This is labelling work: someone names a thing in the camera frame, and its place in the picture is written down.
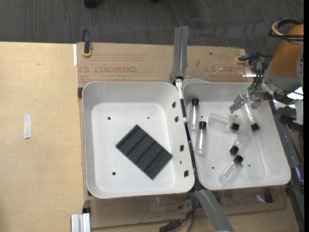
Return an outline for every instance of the clear glass bottle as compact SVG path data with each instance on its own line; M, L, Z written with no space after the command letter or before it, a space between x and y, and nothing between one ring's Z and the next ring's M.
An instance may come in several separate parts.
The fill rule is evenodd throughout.
M242 161L243 161L242 156L240 155L236 156L235 159L232 160L220 173L219 181L224 185L229 184L237 176Z
M257 124L257 122L255 121L255 119L252 116L252 112L251 112L251 106L250 104L246 103L241 107L241 112L242 115L244 116L246 122L251 126L251 129L253 131L257 131L260 129L259 125Z
M206 141L206 122L201 121L199 123L198 131L197 131L197 139L195 141L194 152L200 155L205 155L205 141Z
M192 130L198 129L199 121L199 100L197 98L192 99L192 104L189 111L189 128Z
M240 149L244 148L248 140L249 140L248 133L244 131L240 131L233 141L233 144L232 144L233 146L230 149L230 153L232 155L236 155Z
M239 129L239 124L233 123L228 118L214 113L211 113L209 116L208 125L217 129L221 129L224 132L228 132L229 130L238 131Z

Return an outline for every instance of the blue clamp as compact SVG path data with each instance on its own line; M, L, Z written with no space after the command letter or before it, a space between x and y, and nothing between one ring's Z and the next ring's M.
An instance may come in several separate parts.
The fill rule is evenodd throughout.
M91 56L91 47L90 47L90 31L87 29L83 30L82 41L85 42L83 46L82 54L84 57L88 58Z
M236 63L244 63L246 60L254 60L259 58L260 55L258 53L248 53L243 56L238 56L235 58Z

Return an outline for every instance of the gray carpet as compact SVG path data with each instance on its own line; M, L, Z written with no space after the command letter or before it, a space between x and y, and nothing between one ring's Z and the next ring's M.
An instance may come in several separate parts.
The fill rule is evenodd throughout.
M279 18L304 18L304 0L0 0L0 41L75 43L83 29L94 42L173 44L189 26L189 45L230 46L273 54L267 34Z

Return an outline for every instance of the black vial cap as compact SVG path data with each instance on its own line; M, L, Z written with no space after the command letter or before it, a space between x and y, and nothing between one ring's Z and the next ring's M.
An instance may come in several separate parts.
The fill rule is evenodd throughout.
M198 106L199 100L197 98L192 99L192 105L193 106Z
M235 145L233 145L233 146L231 147L231 149L230 149L230 153L231 153L232 155L236 155L238 151L239 151L239 148L238 148L237 146L235 146Z
M238 129L239 129L239 124L237 124L237 123L232 123L232 124L231 124L231 129L232 129L233 131L238 131Z
M253 131L257 131L257 130L260 129L260 127L259 127L259 125L258 125L257 123L254 123L254 124L251 125L251 129L252 129Z
M238 156L235 157L234 161L237 162L238 164L241 164L242 161L243 161L243 158L242 158L242 156L238 155Z
M200 128L200 129L203 129L203 130L206 129L206 124L207 124L207 123L206 123L205 121L201 121L201 122L199 123L199 128Z

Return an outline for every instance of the black rubber mat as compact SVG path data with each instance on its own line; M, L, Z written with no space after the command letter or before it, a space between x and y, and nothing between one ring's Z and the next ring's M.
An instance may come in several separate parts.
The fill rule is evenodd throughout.
M151 179L164 168L172 155L136 125L116 147Z

